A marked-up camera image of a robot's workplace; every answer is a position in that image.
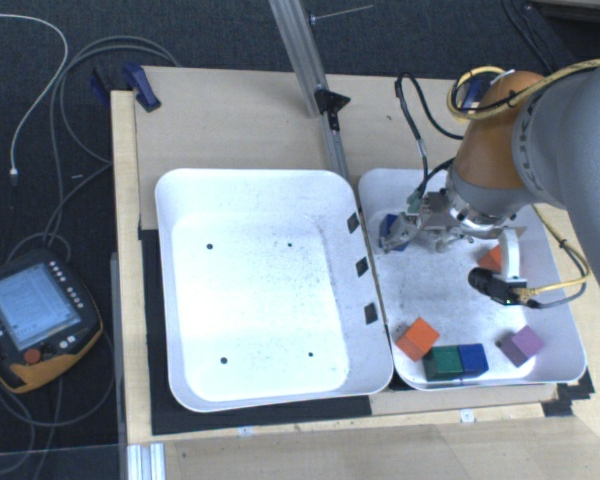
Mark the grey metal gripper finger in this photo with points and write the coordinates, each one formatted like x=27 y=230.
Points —
x=411 y=219
x=395 y=242

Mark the purple cube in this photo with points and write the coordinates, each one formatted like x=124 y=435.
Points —
x=522 y=345

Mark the orange cube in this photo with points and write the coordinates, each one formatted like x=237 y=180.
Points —
x=492 y=259
x=419 y=337

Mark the pale wood board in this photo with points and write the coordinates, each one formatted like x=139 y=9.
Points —
x=240 y=128

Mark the black cylinder on white bracket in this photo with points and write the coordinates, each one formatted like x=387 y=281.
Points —
x=495 y=283

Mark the white plastic tray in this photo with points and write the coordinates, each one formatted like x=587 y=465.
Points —
x=440 y=293
x=260 y=288

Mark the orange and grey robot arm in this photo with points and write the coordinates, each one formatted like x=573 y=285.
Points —
x=560 y=133

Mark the blue cube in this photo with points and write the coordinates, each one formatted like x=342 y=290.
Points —
x=474 y=359
x=389 y=225

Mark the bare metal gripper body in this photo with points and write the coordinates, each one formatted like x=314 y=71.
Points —
x=442 y=215

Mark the green cube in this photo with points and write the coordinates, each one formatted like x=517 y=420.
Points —
x=444 y=363

